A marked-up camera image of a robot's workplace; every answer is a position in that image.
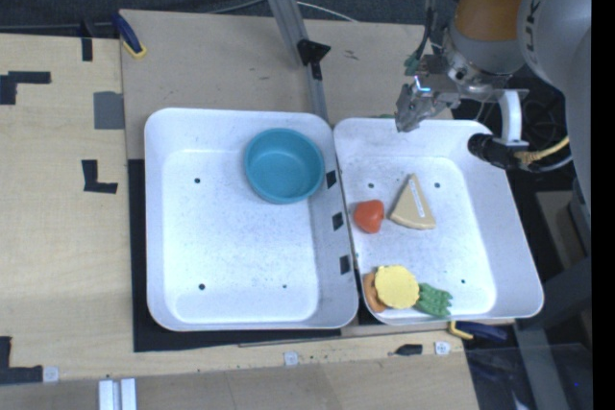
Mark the white plastic tray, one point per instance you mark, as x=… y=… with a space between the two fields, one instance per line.
x=461 y=249
x=230 y=245

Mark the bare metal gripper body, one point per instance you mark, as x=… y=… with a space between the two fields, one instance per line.
x=449 y=84

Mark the black cylinder on white bracket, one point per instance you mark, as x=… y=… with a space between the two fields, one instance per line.
x=510 y=110

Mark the blue bowl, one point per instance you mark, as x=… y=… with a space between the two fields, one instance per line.
x=283 y=168

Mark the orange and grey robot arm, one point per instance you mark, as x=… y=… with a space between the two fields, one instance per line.
x=499 y=9

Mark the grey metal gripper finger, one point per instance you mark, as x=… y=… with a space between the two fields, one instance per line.
x=425 y=108
x=405 y=110

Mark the green toy pea pods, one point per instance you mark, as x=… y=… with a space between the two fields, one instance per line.
x=435 y=300

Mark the yellow round ruffled biscuit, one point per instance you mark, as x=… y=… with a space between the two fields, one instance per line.
x=396 y=287

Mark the pale wood board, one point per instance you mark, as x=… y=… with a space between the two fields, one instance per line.
x=211 y=62

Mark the red toy tomato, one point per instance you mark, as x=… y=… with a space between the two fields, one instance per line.
x=369 y=216

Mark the beige toy sandwich wedge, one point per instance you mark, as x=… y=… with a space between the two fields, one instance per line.
x=412 y=206

